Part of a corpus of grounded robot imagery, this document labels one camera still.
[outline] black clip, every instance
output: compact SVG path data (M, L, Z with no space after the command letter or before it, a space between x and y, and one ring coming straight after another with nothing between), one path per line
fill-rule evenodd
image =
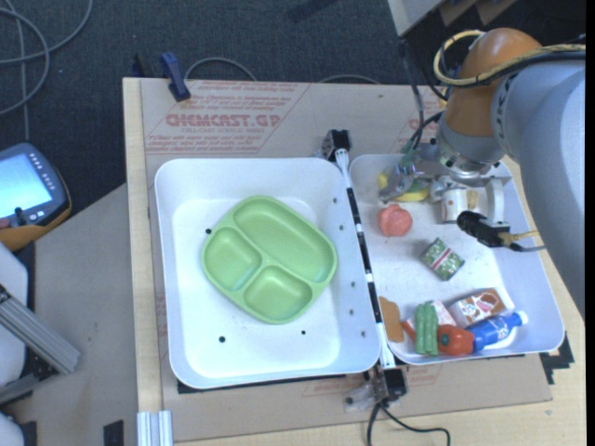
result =
M135 78L153 78L151 64L143 61L140 54L134 55L132 63L132 75Z
M171 51L167 51L161 55L159 60L161 61L161 67L165 77L171 79L169 90L171 91L171 94L174 95L174 98L176 98L176 101L180 102L181 100L190 99L190 91L184 84L184 77L179 70L178 58L176 58Z
M346 129L331 129L326 133L323 142L323 157L329 162L336 162L337 149L351 149L350 131Z

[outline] green divided plate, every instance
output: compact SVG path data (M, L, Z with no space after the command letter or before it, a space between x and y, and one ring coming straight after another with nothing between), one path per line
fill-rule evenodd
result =
M201 252L206 277L237 306L268 323L303 314L330 283L337 250L284 203L253 196L236 204Z

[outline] green toy vegetable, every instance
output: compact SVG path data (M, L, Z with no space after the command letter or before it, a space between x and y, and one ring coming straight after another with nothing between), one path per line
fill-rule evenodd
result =
M430 303L419 304L416 309L416 353L438 355L438 315Z

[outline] blue bottle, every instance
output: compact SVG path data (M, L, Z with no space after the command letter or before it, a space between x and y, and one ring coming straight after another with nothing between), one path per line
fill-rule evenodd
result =
M527 322L527 314L519 311L508 316L495 315L470 325L467 330L475 335L473 351L483 350L485 346L504 340L510 335L512 329Z

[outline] dark floor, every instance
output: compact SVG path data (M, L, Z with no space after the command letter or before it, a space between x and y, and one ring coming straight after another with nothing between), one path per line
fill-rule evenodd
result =
M21 15L27 54L51 49L83 20L88 0L0 0L0 60L20 55ZM0 61L0 150L29 139L62 173L73 213L126 180L122 78L140 54L160 77L158 60L172 51L183 68L209 57L240 62L260 81L317 82L360 74L382 84L424 84L433 55L447 37L500 26L531 34L543 45L586 32L586 0L519 0L489 27L475 9L445 28L430 13L405 36L415 55L410 76L399 56L387 0L93 0L90 18L66 46L50 51L45 83L27 104L20 65ZM44 58L27 64L27 87L41 81ZM231 65L196 70L200 79L245 79Z

